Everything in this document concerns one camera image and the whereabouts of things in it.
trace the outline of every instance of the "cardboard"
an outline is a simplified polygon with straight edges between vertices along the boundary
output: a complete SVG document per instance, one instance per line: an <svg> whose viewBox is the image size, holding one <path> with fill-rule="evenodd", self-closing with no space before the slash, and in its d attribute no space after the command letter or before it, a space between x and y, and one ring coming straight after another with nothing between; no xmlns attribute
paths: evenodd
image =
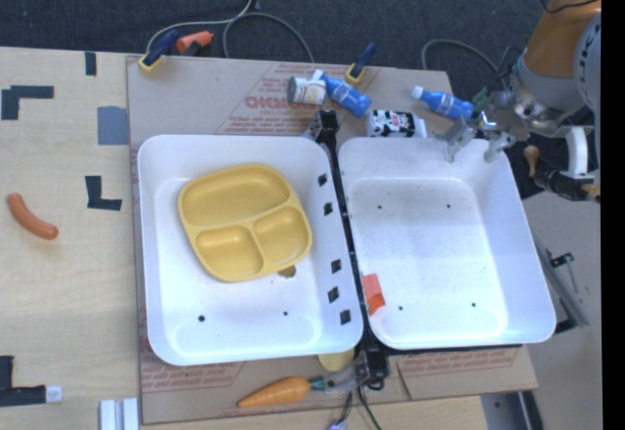
<svg viewBox="0 0 625 430"><path fill-rule="evenodd" d="M299 136L313 121L317 106L289 105L291 76L310 77L316 68L343 77L346 65L290 64L236 60L165 58L158 70L142 72L139 57L127 59L129 132L140 322L140 370L144 424L340 408L345 394L312 392L297 404L238 409L236 402L275 380L327 373L317 357L218 365L167 365L153 354L146 335L145 289L138 204L136 157L141 144L159 134ZM442 133L451 122L417 110L410 100L415 85L451 92L444 72L368 67L358 85L371 109L418 111L428 133ZM328 102L341 124L338 145L364 135L364 123ZM371 404L441 399L536 388L525 347L390 356L391 375L381 391L366 390Z"/></svg>

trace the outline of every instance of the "small bottle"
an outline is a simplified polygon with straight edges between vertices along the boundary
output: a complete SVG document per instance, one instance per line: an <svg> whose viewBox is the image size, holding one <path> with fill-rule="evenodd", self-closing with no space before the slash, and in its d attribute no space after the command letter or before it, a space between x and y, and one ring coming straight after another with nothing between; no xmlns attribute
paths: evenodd
<svg viewBox="0 0 625 430"><path fill-rule="evenodd" d="M326 87L323 79L304 79L292 76L286 88L286 100L289 104L308 104L322 106Z"/></svg>
<svg viewBox="0 0 625 430"><path fill-rule="evenodd" d="M428 104L432 111L452 119L459 119L464 115L466 120L470 120L473 115L471 102L465 102L442 91L426 91L421 86L415 86L410 96L417 102Z"/></svg>
<svg viewBox="0 0 625 430"><path fill-rule="evenodd" d="M321 73L319 77L325 81L330 100L346 108L356 117L362 117L371 105L369 97L362 95L344 80L328 77L324 73Z"/></svg>

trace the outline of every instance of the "blue bottle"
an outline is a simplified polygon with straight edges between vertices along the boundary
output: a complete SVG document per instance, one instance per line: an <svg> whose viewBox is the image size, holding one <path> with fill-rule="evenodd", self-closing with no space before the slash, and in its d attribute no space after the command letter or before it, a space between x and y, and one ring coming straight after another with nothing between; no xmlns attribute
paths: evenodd
<svg viewBox="0 0 625 430"><path fill-rule="evenodd" d="M464 115L466 120L470 120L473 114L471 102L465 102L442 91L426 91L421 86L415 86L410 96L417 102L425 102L432 111L452 119L459 119Z"/></svg>
<svg viewBox="0 0 625 430"><path fill-rule="evenodd" d="M362 117L371 105L371 99L362 95L352 85L342 79L328 77L324 73L319 76L325 81L325 87L330 100L346 108L356 117Z"/></svg>

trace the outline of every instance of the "yellow plate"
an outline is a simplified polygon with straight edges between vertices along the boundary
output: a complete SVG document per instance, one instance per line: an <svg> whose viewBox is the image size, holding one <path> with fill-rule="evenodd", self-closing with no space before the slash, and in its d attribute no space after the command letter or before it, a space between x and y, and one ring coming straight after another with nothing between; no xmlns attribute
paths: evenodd
<svg viewBox="0 0 625 430"><path fill-rule="evenodd" d="M284 270L311 250L313 235L286 179L243 164L191 180L178 211L195 255L216 279L240 282Z"/></svg>

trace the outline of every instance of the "toy sausage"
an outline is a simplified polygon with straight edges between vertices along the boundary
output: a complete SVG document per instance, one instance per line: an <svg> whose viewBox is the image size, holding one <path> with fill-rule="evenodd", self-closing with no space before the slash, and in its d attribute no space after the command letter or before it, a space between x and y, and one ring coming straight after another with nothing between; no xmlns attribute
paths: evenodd
<svg viewBox="0 0 625 430"><path fill-rule="evenodd" d="M57 227L33 215L18 193L10 193L7 197L7 202L16 220L18 220L25 229L36 236L53 239L59 234L59 229Z"/></svg>

